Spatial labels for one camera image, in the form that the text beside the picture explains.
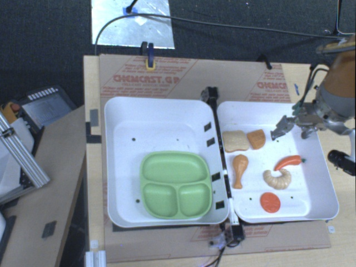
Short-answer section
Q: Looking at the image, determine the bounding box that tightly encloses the white plastic tray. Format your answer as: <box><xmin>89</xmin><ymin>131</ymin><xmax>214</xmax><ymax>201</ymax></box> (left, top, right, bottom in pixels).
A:
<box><xmin>216</xmin><ymin>101</ymin><xmax>340</xmax><ymax>224</ymax></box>
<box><xmin>104</xmin><ymin>96</ymin><xmax>230</xmax><ymax>229</ymax></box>

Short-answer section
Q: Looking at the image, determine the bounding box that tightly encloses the beige toy bread slice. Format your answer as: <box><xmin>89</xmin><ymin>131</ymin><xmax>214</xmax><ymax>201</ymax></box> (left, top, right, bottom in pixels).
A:
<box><xmin>221</xmin><ymin>130</ymin><xmax>250</xmax><ymax>154</ymax></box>

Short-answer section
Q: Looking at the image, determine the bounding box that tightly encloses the black cylinder on white bracket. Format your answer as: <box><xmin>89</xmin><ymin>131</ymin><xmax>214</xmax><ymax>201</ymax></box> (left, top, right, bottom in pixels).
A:
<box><xmin>324</xmin><ymin>120</ymin><xmax>356</xmax><ymax>177</ymax></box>

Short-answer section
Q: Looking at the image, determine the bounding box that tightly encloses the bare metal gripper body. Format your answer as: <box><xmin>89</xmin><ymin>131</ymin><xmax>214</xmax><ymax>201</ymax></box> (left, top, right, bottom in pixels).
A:
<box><xmin>291</xmin><ymin>102</ymin><xmax>349</xmax><ymax>132</ymax></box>

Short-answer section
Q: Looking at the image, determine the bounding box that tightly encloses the orange toy carrot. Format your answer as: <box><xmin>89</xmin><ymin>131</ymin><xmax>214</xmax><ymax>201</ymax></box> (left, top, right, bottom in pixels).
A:
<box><xmin>273</xmin><ymin>155</ymin><xmax>307</xmax><ymax>172</ymax></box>

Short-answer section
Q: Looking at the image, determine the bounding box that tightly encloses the brown cardboard board red print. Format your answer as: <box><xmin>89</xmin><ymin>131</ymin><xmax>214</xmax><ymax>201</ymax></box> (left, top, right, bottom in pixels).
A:
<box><xmin>99</xmin><ymin>53</ymin><xmax>332</xmax><ymax>263</ymax></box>

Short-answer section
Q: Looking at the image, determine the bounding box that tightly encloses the green divided plate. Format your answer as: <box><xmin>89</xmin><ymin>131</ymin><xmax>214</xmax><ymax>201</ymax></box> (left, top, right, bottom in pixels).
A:
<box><xmin>139</xmin><ymin>150</ymin><xmax>214</xmax><ymax>220</ymax></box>

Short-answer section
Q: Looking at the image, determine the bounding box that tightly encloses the thin black and white rod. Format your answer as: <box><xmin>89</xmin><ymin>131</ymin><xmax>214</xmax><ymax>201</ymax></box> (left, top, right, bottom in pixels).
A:
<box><xmin>209</xmin><ymin>98</ymin><xmax>240</xmax><ymax>225</ymax></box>

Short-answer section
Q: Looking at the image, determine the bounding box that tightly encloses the orange toy chicken drumstick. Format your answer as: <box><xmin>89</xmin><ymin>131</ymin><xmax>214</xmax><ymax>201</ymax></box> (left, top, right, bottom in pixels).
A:
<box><xmin>232</xmin><ymin>154</ymin><xmax>249</xmax><ymax>190</ymax></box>

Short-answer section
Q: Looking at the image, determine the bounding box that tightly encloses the red toy tomato slice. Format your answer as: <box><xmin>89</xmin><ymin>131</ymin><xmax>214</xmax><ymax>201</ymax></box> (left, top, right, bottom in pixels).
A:
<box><xmin>260</xmin><ymin>191</ymin><xmax>281</xmax><ymax>214</ymax></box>

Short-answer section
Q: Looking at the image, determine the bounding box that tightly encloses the orange toy biscuit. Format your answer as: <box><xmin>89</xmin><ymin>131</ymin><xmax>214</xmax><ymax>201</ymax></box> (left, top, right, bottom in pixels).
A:
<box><xmin>246</xmin><ymin>128</ymin><xmax>266</xmax><ymax>151</ymax></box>

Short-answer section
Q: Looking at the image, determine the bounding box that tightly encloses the beige toy croissant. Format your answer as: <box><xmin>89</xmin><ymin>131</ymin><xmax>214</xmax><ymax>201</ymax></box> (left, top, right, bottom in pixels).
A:
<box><xmin>263</xmin><ymin>168</ymin><xmax>293</xmax><ymax>190</ymax></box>

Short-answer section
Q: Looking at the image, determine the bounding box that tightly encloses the black block with thin wires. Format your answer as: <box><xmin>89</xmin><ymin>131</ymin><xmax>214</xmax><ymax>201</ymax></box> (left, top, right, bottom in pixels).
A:
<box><xmin>200</xmin><ymin>86</ymin><xmax>220</xmax><ymax>103</ymax></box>
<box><xmin>222</xmin><ymin>223</ymin><xmax>246</xmax><ymax>248</ymax></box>

